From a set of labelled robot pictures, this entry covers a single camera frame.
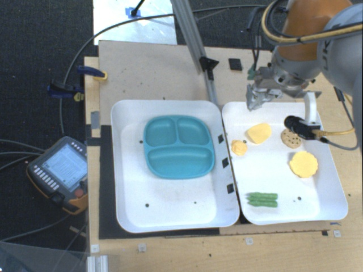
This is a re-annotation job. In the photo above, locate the yellow cheese wedge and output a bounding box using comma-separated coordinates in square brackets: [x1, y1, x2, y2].
[245, 122, 272, 145]

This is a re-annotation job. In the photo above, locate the small yellow lumpy food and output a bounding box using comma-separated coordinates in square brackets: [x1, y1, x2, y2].
[230, 139, 248, 156]

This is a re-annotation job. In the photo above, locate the blue divided plate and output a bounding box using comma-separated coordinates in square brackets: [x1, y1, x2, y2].
[142, 114, 216, 180]

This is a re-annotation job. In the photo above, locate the brown chocolate chip biscuit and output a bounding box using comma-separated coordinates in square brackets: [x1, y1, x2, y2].
[280, 128, 302, 149]

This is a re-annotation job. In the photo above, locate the green asparagus bundle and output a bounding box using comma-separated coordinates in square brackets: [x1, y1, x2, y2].
[245, 192, 279, 209]

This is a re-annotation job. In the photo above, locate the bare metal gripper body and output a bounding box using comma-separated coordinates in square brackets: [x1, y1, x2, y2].
[253, 66, 310, 99]

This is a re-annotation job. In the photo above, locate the black block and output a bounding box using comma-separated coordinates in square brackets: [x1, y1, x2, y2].
[228, 57, 244, 71]

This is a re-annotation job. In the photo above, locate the yellow round scalloped food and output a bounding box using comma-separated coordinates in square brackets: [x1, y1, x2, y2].
[289, 150, 319, 179]

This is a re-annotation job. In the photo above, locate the black cylinder on white bracket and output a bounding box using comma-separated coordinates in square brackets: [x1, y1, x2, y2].
[284, 91, 323, 141]

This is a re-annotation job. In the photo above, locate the white plastic tray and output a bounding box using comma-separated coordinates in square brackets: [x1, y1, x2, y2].
[221, 101, 349, 226]
[110, 99, 240, 234]

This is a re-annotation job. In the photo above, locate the pale brown flat board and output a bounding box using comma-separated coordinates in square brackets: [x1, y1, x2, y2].
[98, 39, 354, 237]

